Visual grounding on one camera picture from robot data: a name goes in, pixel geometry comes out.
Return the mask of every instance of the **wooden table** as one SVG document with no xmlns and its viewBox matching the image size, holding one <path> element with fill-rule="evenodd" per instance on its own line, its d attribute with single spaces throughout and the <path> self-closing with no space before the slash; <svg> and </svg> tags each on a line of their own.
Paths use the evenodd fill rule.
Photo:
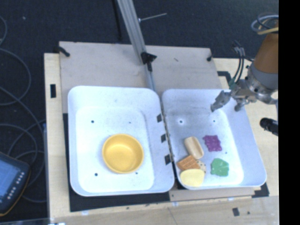
<svg viewBox="0 0 300 225">
<path fill-rule="evenodd" d="M 277 119 L 275 106 L 265 105 L 261 102 L 246 106 L 250 124 L 259 147 L 265 168 L 267 171 L 267 186 L 270 196 L 252 198 L 256 190 L 225 189 L 213 190 L 206 193 L 193 193 L 193 191 L 170 191 L 173 199 L 170 202 L 142 204 L 133 206 L 117 206 L 110 208 L 94 209 L 89 211 L 70 212 L 68 175 L 66 163 L 66 151 L 64 140 L 64 125 L 62 114 L 66 111 L 65 98 L 68 86 L 72 87 L 73 81 L 83 74 L 76 73 L 76 63 L 80 66 L 93 68 L 93 59 L 99 54 L 99 49 L 108 56 L 104 57 L 107 72 L 116 69 L 116 66 L 124 66 L 128 76 L 142 76 L 136 65 L 136 58 L 131 53 L 130 45 L 87 44 L 68 43 L 60 44 L 71 53 L 70 64 L 73 73 L 68 80 L 68 58 L 63 54 L 47 53 L 45 59 L 45 92 L 46 92 L 46 118 L 47 118 L 47 184 L 48 184 L 48 209 L 51 222 L 65 222 L 71 224 L 276 224 L 279 222 L 279 187 L 278 187 L 278 137 L 264 131 L 259 126 L 263 117 Z M 149 53 L 157 55 L 153 62 L 153 76 L 157 85 L 157 93 L 167 89 L 185 88 L 185 78 L 190 83 L 188 88 L 228 88 L 225 78 L 218 77 L 217 71 L 235 73 L 238 65 L 236 59 L 214 59 L 207 62 L 210 50 L 206 48 L 175 48 L 147 46 Z M 82 54 L 85 54 L 86 62 L 82 63 Z M 91 85 L 111 85 L 111 80 L 89 79 Z M 143 87 L 141 80 L 133 86 Z"/>
</svg>

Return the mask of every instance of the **cable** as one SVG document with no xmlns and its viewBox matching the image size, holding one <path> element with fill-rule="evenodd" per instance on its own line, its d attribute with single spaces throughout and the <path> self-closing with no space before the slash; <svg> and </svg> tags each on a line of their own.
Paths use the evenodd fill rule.
<svg viewBox="0 0 300 225">
<path fill-rule="evenodd" d="M 254 61 L 254 58 L 251 58 L 251 57 L 249 57 L 249 56 L 245 56 L 245 59 L 247 59 L 247 60 L 250 61 L 250 62 L 253 62 L 253 61 Z"/>
<path fill-rule="evenodd" d="M 260 32 L 257 32 L 257 34 L 258 35 L 263 35 L 263 34 L 272 33 L 272 32 L 276 32 L 276 31 L 279 31 L 279 27 L 267 29 L 267 30 L 264 30 L 264 31 L 260 31 Z"/>
<path fill-rule="evenodd" d="M 255 32 L 257 32 L 259 35 L 263 35 L 263 34 L 267 34 L 267 33 L 278 33 L 278 28 L 274 29 L 274 30 L 270 30 L 273 29 L 274 26 L 269 26 L 267 25 L 267 23 L 269 23 L 270 21 L 278 21 L 279 20 L 279 16 L 278 15 L 259 15 L 257 17 L 256 20 L 254 20 L 251 23 L 251 29 Z"/>
<path fill-rule="evenodd" d="M 2 48 L 0 48 L 0 52 L 3 52 L 3 53 L 5 53 L 5 54 L 8 54 L 8 55 L 10 55 L 11 57 L 17 59 L 17 60 L 25 67 L 25 69 L 26 69 L 26 71 L 27 71 L 28 79 L 29 79 L 29 80 L 28 80 L 28 84 L 27 84 L 27 87 L 26 87 L 26 89 L 25 89 L 25 92 L 19 97 L 19 99 L 22 99 L 23 97 L 26 96 L 26 94 L 28 93 L 28 91 L 29 91 L 29 89 L 30 89 L 30 87 L 31 87 L 31 74 L 30 74 L 30 71 L 29 71 L 29 69 L 28 69 L 28 66 L 26 65 L 26 63 L 25 63 L 19 56 L 15 55 L 14 53 L 12 53 L 12 52 L 10 52 L 10 51 L 8 51 L 8 50 L 2 49 Z M 17 102 L 17 101 L 12 101 L 12 102 L 8 102 L 8 103 L 0 103 L 0 106 L 8 106 L 8 105 L 12 105 L 12 104 L 14 104 L 14 103 L 16 103 L 16 102 Z"/>
<path fill-rule="evenodd" d="M 0 16 L 0 20 L 3 22 L 4 24 L 4 34 L 3 34 L 3 37 L 0 39 L 0 46 L 1 44 L 4 42 L 5 38 L 6 38 L 6 35 L 8 33 L 8 26 L 6 24 L 6 21 L 3 19 L 3 17 Z"/>
<path fill-rule="evenodd" d="M 19 127 L 19 126 L 16 126 L 16 125 L 7 124 L 7 123 L 0 123 L 0 127 L 10 127 L 10 128 L 19 129 L 19 130 L 23 131 L 24 133 L 26 133 L 32 139 L 32 141 L 34 142 L 34 146 L 35 146 L 34 158 L 33 158 L 33 161 L 30 164 L 30 166 L 32 166 L 32 164 L 36 161 L 37 156 L 38 156 L 38 144 L 37 144 L 36 139 L 28 131 L 26 131 L 25 129 L 23 129 L 23 128 Z"/>
<path fill-rule="evenodd" d="M 230 81 L 229 86 L 232 86 L 232 85 L 237 84 L 239 82 L 239 80 L 241 78 L 241 75 L 243 73 L 244 64 L 245 64 L 245 56 L 246 56 L 244 48 L 236 40 L 233 41 L 232 49 L 239 56 L 239 65 L 238 65 L 238 68 L 236 70 L 235 75 L 233 76 L 233 78 Z"/>
<path fill-rule="evenodd" d="M 7 33 L 8 33 L 8 26 L 7 26 L 7 23 L 6 21 L 3 19 L 3 17 L 0 16 L 0 20 L 2 21 L 2 23 L 4 24 L 4 34 L 2 36 L 2 38 L 0 39 L 0 45 L 3 44 L 4 40 L 6 39 L 6 36 L 7 36 Z M 5 88 L 1 87 L 0 86 L 0 91 L 2 91 L 3 93 L 5 93 L 6 95 L 10 96 L 12 98 L 12 101 L 11 102 L 5 102 L 5 103 L 0 103 L 0 106 L 8 106 L 8 105 L 12 105 L 12 104 L 15 104 L 15 103 L 18 103 L 20 104 L 28 113 L 29 115 L 32 117 L 32 119 L 34 120 L 34 124 L 29 126 L 27 129 L 24 129 L 20 126 L 16 126 L 16 125 L 12 125 L 12 124 L 7 124 L 7 123 L 1 123 L 0 124 L 0 127 L 9 127 L 9 128 L 14 128 L 14 129 L 18 129 L 20 131 L 22 131 L 22 133 L 14 140 L 14 142 L 11 144 L 11 146 L 9 147 L 9 151 L 8 151 L 8 155 L 11 154 L 12 150 L 14 149 L 16 143 L 21 139 L 21 137 L 23 135 L 28 135 L 31 140 L 34 142 L 34 150 L 29 150 L 29 151 L 26 151 L 18 156 L 15 157 L 15 159 L 19 159 L 21 157 L 24 157 L 28 154 L 34 154 L 34 157 L 30 163 L 30 166 L 31 168 L 34 166 L 34 163 L 37 159 L 37 156 L 38 156 L 38 153 L 43 153 L 43 151 L 39 151 L 38 150 L 38 144 L 37 144 L 37 141 L 36 139 L 34 138 L 34 136 L 29 132 L 30 129 L 32 129 L 33 127 L 38 127 L 39 129 L 39 132 L 40 132 L 40 135 L 42 138 L 44 138 L 44 134 L 43 134 L 43 129 L 42 129 L 42 126 L 41 126 L 41 123 L 44 122 L 45 120 L 41 120 L 41 121 L 38 121 L 36 116 L 33 114 L 33 112 L 21 101 L 28 93 L 30 87 L 31 87 L 31 73 L 29 71 L 29 68 L 28 66 L 26 65 L 26 63 L 19 57 L 17 56 L 16 54 L 8 51 L 8 50 L 5 50 L 5 49 L 2 49 L 0 48 L 0 52 L 4 53 L 5 55 L 8 55 L 8 56 L 11 56 L 13 57 L 14 59 L 16 59 L 19 63 L 22 64 L 22 66 L 25 68 L 26 70 L 26 73 L 28 74 L 28 84 L 26 86 L 26 89 L 25 91 L 21 94 L 21 96 L 17 97 L 15 96 L 14 94 L 12 94 L 11 92 L 7 91 Z M 32 184 L 34 184 L 36 182 L 36 180 L 39 178 L 39 176 L 41 175 L 43 169 L 45 167 L 45 160 L 43 160 L 43 164 L 40 166 L 37 174 L 35 175 L 35 177 L 33 179 L 30 180 L 30 182 L 28 183 L 27 187 L 30 187 Z M 44 203 L 46 202 L 46 200 L 36 200 L 36 199 L 31 199 L 27 196 L 22 196 L 25 200 L 29 201 L 29 202 L 33 202 L 33 203 Z"/>
</svg>

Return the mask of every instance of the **black clip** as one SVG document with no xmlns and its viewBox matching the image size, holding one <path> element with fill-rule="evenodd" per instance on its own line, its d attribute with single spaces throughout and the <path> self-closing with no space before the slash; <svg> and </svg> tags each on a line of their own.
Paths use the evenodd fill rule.
<svg viewBox="0 0 300 225">
<path fill-rule="evenodd" d="M 70 56 L 70 53 L 68 53 L 64 48 L 62 48 L 61 46 L 55 46 L 53 48 L 53 52 L 54 53 L 60 53 L 62 52 L 66 57 Z"/>
<path fill-rule="evenodd" d="M 147 64 L 148 71 L 152 72 L 151 62 L 153 62 L 155 58 L 157 58 L 157 56 L 152 55 L 150 53 L 142 52 L 141 57 L 143 64 Z"/>
</svg>

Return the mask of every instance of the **dark carpet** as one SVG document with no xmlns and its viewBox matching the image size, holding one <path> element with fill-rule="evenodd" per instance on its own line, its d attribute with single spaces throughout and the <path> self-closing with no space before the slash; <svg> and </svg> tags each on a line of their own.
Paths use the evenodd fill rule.
<svg viewBox="0 0 300 225">
<path fill-rule="evenodd" d="M 244 46 L 246 55 L 254 57 L 263 37 L 251 30 L 251 22 L 260 13 L 279 13 L 279 0 L 133 1 L 140 18 L 167 13 L 141 23 L 146 45 L 208 47 L 219 58 L 236 57 L 231 50 L 233 40 Z M 23 129 L 33 126 L 28 131 L 40 151 L 32 164 L 32 180 L 36 177 L 36 181 L 0 222 L 46 218 L 43 54 L 52 53 L 59 41 L 130 41 L 122 19 L 123 39 L 118 40 L 112 0 L 0 0 L 0 16 L 7 24 L 6 39 L 0 40 L 0 124 L 6 125 L 0 126 L 0 151 L 16 157 L 35 149 L 32 138 L 20 128 L 7 126 L 11 124 Z M 5 31 L 0 20 L 0 38 Z M 31 80 L 26 67 L 5 50 L 22 59 Z M 20 159 L 32 163 L 32 157 L 31 153 Z"/>
</svg>

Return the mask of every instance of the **wooden board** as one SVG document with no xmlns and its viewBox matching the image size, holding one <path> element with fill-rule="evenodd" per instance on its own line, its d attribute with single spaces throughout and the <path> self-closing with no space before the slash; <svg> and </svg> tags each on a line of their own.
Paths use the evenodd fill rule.
<svg viewBox="0 0 300 225">
<path fill-rule="evenodd" d="M 132 210 L 153 210 L 153 209 L 169 209 L 172 207 L 173 203 L 163 203 L 163 204 L 146 204 L 146 205 L 137 205 L 130 207 L 114 207 L 107 209 L 96 209 L 90 210 L 88 212 L 69 212 L 69 197 L 68 197 L 68 180 L 67 180 L 67 165 L 65 157 L 65 148 L 64 148 L 64 132 L 63 132 L 63 121 L 62 121 L 62 93 L 61 93 L 61 80 L 60 80 L 60 56 L 58 54 L 45 54 L 45 91 L 46 91 L 46 115 L 47 115 L 47 137 L 48 137 L 48 180 L 49 180 L 49 212 L 50 217 L 56 221 L 64 217 L 78 217 L 81 218 L 85 214 L 88 214 L 89 217 L 95 216 L 103 213 L 113 213 L 120 211 L 132 211 Z M 51 98 L 51 89 L 50 85 L 55 84 L 56 86 L 56 97 Z M 251 125 L 254 128 L 255 138 L 258 142 L 258 145 L 262 148 L 262 157 L 265 162 L 266 170 L 268 175 L 271 175 L 271 180 L 267 180 L 268 186 L 272 188 L 271 195 L 278 196 L 278 170 L 276 169 L 276 138 L 274 135 L 269 136 L 267 132 L 263 131 L 260 127 L 257 126 L 256 121 L 251 121 Z M 270 137 L 271 142 L 274 144 L 274 149 L 272 154 L 264 152 L 267 150 L 266 143 L 269 142 L 269 139 L 265 140 L 265 137 Z M 189 202 L 180 202 L 183 205 L 188 204 L 198 204 L 204 202 L 203 199 L 207 197 L 199 197 L 200 200 L 194 200 Z M 215 199 L 205 200 L 209 203 L 215 203 Z"/>
<path fill-rule="evenodd" d="M 69 57 L 60 56 L 63 112 L 68 112 L 69 90 L 78 85 L 147 87 L 145 65 L 132 45 L 60 42 Z M 157 58 L 152 63 L 159 96 L 167 89 L 218 89 L 221 83 L 208 48 L 147 46 Z"/>
<path fill-rule="evenodd" d="M 52 222 L 72 225 L 278 225 L 279 206 L 277 196 L 194 204 L 180 202 L 159 209 L 149 205 L 139 210 L 125 207 L 112 213 L 57 217 Z"/>
</svg>

